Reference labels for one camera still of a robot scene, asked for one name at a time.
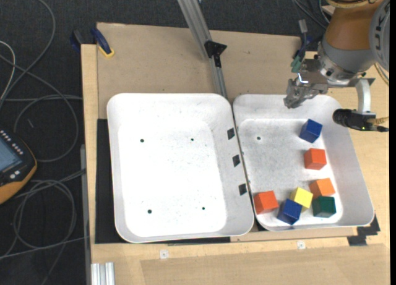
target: orange cube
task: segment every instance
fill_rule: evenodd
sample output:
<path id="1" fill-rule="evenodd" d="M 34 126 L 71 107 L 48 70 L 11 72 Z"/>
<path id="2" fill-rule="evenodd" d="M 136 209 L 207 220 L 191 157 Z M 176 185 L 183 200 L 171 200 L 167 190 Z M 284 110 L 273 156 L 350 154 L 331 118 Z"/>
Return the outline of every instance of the orange cube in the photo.
<path id="1" fill-rule="evenodd" d="M 326 153 L 323 149 L 310 148 L 304 153 L 304 165 L 306 169 L 321 169 L 326 164 Z"/>
<path id="2" fill-rule="evenodd" d="M 254 196 L 253 200 L 254 208 L 256 209 L 256 213 L 258 215 L 262 213 L 269 213 L 270 211 L 279 207 L 273 190 L 260 192 Z"/>
<path id="3" fill-rule="evenodd" d="M 335 193 L 332 181 L 329 178 L 318 179 L 309 185 L 313 199 L 319 196 L 330 196 Z"/>

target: empty white tray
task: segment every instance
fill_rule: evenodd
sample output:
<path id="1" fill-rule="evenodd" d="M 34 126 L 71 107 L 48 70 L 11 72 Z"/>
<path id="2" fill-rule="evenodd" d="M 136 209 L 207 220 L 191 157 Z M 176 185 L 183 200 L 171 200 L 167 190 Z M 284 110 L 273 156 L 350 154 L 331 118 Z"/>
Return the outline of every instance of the empty white tray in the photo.
<path id="1" fill-rule="evenodd" d="M 300 107 L 288 109 L 284 95 L 241 95 L 233 110 L 246 175 L 253 196 L 274 190 L 281 204 L 297 187 L 309 191 L 309 184 L 329 177 L 336 214 L 314 217 L 312 207 L 302 212 L 292 226 L 277 219 L 278 209 L 256 214 L 260 224 L 271 231 L 337 226 L 365 226 L 374 217 L 374 209 L 364 181 L 349 129 L 333 122 L 333 112 L 341 108 L 332 97 L 319 95 Z M 299 137 L 301 127 L 312 119 L 322 124 L 320 137 L 307 142 Z M 321 170 L 306 169 L 303 154 L 309 148 L 325 150 L 327 164 Z"/>
<path id="2" fill-rule="evenodd" d="M 107 105 L 114 215 L 128 242 L 239 236 L 253 224 L 232 108 L 216 94 Z"/>

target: black clamp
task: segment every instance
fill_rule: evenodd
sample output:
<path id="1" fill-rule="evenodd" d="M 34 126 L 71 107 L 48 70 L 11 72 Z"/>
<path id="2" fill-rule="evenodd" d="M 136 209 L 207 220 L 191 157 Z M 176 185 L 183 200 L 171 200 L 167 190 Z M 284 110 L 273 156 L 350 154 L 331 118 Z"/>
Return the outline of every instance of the black clamp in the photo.
<path id="1" fill-rule="evenodd" d="M 227 45 L 222 45 L 221 43 L 213 42 L 213 41 L 206 41 L 205 42 L 205 49 L 208 57 L 215 60 L 216 67 L 221 67 L 222 63 L 220 62 L 220 55 L 226 49 Z"/>

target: cube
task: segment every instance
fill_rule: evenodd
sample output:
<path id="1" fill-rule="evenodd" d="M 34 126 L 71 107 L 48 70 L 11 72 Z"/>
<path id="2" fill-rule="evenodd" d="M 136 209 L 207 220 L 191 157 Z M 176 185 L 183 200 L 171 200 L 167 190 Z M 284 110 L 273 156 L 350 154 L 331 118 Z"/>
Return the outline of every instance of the cube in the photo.
<path id="1" fill-rule="evenodd" d="M 288 198 L 281 204 L 277 218 L 292 225 L 299 220 L 302 208 L 299 203 Z"/>
<path id="2" fill-rule="evenodd" d="M 314 143 L 317 138 L 321 135 L 322 124 L 308 119 L 302 126 L 299 133 L 299 137 L 305 141 Z"/>
<path id="3" fill-rule="evenodd" d="M 275 192 L 269 190 L 267 192 L 260 192 L 253 198 L 254 208 L 258 215 L 262 213 L 269 213 L 279 207 L 278 200 L 275 197 Z"/>
<path id="4" fill-rule="evenodd" d="M 315 217 L 329 218 L 336 213 L 335 200 L 331 196 L 319 196 L 312 201 Z"/>
<path id="5" fill-rule="evenodd" d="M 317 179 L 310 183 L 309 189 L 313 194 L 313 199 L 319 196 L 330 196 L 335 194 L 333 183 L 329 178 Z"/>
<path id="6" fill-rule="evenodd" d="M 322 169 L 326 164 L 326 153 L 323 149 L 310 148 L 304 153 L 306 169 Z"/>
<path id="7" fill-rule="evenodd" d="M 301 206 L 303 206 L 303 209 L 301 211 L 305 211 L 309 207 L 311 207 L 313 195 L 314 194 L 312 194 L 311 192 L 308 192 L 307 190 L 302 189 L 301 187 L 297 187 L 294 191 L 292 191 L 289 199 L 291 199 L 296 203 L 299 203 Z"/>

